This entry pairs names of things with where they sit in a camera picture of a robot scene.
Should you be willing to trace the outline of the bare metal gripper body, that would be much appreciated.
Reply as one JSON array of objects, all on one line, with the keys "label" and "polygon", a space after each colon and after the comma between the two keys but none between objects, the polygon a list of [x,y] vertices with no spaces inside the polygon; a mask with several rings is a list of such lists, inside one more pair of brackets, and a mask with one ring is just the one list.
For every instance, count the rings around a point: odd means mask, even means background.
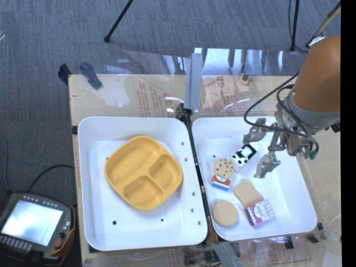
[{"label": "bare metal gripper body", "polygon": [[303,123],[292,113],[287,101],[278,101],[276,104],[275,131],[276,150],[286,150],[290,156],[306,153],[312,142]]}]

